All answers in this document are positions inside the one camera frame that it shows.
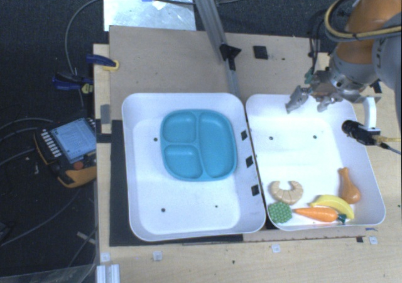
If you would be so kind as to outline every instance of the orange carrot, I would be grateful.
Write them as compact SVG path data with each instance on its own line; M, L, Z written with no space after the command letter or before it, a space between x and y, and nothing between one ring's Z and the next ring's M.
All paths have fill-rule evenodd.
M330 223L338 218L336 210L329 207L308 207L293 210L296 214L303 215L315 220Z

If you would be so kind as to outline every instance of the multimeter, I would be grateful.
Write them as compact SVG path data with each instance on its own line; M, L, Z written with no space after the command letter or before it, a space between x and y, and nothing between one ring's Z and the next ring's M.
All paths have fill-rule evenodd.
M34 141L44 163L65 187L79 187L96 178L93 119L80 117L38 128Z

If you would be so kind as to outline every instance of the yellow banana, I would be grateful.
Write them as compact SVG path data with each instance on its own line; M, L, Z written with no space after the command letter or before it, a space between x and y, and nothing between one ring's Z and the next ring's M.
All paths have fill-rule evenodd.
M314 206L327 206L336 209L340 214L345 214L347 218L354 219L354 213L351 206L342 198L334 195L321 195L316 201L310 203Z

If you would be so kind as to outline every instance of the black floor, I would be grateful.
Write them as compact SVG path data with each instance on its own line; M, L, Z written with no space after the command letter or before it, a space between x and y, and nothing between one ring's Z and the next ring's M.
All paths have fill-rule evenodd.
M56 71L68 72L66 25L87 1L0 0L0 127L21 118L58 120L80 109L77 92L55 90L52 77ZM309 19L334 1L246 0L221 5L219 13L228 32L306 37ZM197 26L202 27L198 18ZM322 31L320 36L322 50L331 51L334 44ZM93 43L105 42L98 3L80 13L71 29L70 54L79 75L90 76L85 54ZM90 114L92 98L84 100ZM4 136L44 124L25 121L0 130L0 164L33 148L32 131L2 140ZM60 210L37 230L10 241ZM35 152L26 154L0 167L0 222L12 228L0 247L0 277L67 267L84 242L77 232L89 234L95 226L93 185L66 189ZM93 257L94 246L86 244L72 265L89 264Z

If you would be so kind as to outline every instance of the device screen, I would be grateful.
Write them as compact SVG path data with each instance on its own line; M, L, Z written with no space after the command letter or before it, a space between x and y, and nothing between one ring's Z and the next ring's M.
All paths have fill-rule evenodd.
M96 149L95 133L83 118L52 129L50 133L71 164Z

